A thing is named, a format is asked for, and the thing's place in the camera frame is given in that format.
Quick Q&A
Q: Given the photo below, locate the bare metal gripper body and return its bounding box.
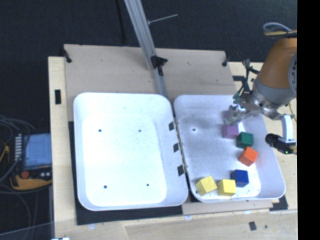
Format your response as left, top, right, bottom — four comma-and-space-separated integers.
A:
237, 96, 284, 121

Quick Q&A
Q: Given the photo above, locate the purple cube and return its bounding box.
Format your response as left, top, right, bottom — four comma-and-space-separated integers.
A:
221, 123, 240, 139

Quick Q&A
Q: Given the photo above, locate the green cube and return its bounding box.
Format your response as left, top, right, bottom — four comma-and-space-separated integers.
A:
235, 131, 254, 149

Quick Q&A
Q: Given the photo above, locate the orange cube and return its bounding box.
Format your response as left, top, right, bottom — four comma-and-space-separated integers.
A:
237, 146, 259, 167

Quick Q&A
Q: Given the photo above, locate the white plastic tray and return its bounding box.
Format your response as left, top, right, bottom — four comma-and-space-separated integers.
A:
72, 91, 189, 212
172, 94, 287, 204

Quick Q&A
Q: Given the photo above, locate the blue cube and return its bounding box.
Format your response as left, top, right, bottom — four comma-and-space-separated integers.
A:
229, 169, 250, 188

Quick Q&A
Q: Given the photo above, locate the yellow cube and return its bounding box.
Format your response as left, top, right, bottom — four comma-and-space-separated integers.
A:
216, 178, 237, 198
195, 175, 218, 196

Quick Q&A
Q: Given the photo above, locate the brown cardboard board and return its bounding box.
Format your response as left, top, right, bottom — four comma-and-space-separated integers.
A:
63, 43, 275, 216

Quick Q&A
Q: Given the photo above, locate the black cylinder on white bracket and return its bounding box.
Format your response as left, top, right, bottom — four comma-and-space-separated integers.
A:
265, 113, 297, 155

